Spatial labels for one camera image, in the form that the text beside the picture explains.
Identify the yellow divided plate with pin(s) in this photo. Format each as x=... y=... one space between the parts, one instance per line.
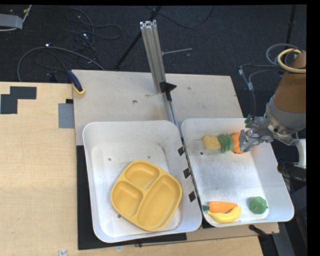
x=147 y=197

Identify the green toy apple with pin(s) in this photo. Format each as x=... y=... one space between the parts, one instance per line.
x=257 y=205

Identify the yellow toy cheese piece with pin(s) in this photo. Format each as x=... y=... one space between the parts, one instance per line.
x=211 y=143

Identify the orange toy carrot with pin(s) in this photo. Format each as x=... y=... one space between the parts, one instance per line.
x=221 y=206

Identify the white plastic tray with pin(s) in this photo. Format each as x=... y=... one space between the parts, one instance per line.
x=105 y=140
x=232 y=175

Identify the orange toy fruit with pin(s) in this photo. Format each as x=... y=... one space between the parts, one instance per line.
x=236 y=142

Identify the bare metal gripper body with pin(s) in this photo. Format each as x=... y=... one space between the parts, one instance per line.
x=273 y=131

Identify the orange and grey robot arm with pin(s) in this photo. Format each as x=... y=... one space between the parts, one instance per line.
x=291 y=90

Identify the black cylinder on white bracket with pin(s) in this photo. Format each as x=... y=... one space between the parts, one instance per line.
x=291 y=171

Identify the thin black and white rod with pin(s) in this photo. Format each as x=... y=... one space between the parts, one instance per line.
x=172 y=113

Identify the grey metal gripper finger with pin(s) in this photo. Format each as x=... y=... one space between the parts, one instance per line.
x=245 y=134
x=250 y=146

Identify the pale flat board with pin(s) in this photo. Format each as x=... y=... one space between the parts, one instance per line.
x=120 y=100

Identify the yellow banana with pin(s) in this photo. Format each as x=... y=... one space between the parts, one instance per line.
x=226 y=217

